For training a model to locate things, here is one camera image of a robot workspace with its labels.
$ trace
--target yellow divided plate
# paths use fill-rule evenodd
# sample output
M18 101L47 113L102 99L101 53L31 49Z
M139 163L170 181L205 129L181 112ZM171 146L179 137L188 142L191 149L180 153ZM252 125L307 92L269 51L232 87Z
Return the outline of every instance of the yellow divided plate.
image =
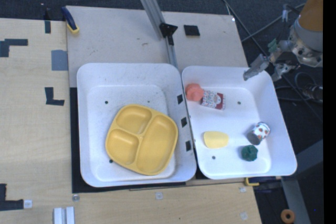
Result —
M167 115L138 104L124 106L115 116L105 148L119 165L143 175L157 175L175 150L178 129Z

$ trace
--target gray tape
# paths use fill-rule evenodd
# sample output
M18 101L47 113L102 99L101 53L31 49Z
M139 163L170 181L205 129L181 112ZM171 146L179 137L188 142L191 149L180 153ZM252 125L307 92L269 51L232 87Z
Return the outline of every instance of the gray tape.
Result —
M51 23L49 20L44 21L44 32L46 34L51 34Z
M68 53L64 50L51 51L51 69L52 71L68 70Z

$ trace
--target white tray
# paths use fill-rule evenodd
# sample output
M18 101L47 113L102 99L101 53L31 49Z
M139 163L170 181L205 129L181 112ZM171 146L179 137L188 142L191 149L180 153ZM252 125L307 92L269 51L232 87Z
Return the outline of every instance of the white tray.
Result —
M293 174L296 157L280 110L271 77L262 72L247 81L247 68L190 66L183 70L186 87L198 83L205 90L226 96L225 110L217 110L187 100L187 108L195 142L198 165L211 179L255 176L285 176ZM242 159L241 150L250 145L246 134L254 124L263 121L271 132L256 146L258 157L253 162ZM226 147L209 149L203 134L221 131L229 135Z
M80 170L93 187L185 182L196 172L179 71L166 63L88 63L77 73ZM116 113L127 104L145 105L170 116L178 140L167 168L141 175L110 163L105 140Z

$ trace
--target wooden board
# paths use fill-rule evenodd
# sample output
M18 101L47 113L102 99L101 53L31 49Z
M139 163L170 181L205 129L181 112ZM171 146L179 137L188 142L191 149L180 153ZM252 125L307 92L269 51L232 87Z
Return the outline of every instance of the wooden board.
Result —
M28 39L0 58L0 183L6 200L33 201L32 209L1 211L1 223L52 223L53 208L68 206L76 223L261 223L253 189L242 183L79 194L73 202L69 76L51 69L51 51L67 50L66 25L51 22L46 34L44 21L0 19L0 29L0 41ZM45 87L64 105L46 105Z

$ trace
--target hole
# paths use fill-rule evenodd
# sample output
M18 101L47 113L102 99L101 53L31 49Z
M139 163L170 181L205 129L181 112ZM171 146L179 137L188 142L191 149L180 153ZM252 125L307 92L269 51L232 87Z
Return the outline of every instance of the hole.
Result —
M187 125L187 118L184 117L183 119L181 119L181 124L182 124L182 127L186 126Z
M183 102L183 95L180 94L180 95L177 96L177 103L181 104L182 102Z
M190 141L185 142L185 149L187 151L191 150L191 142Z

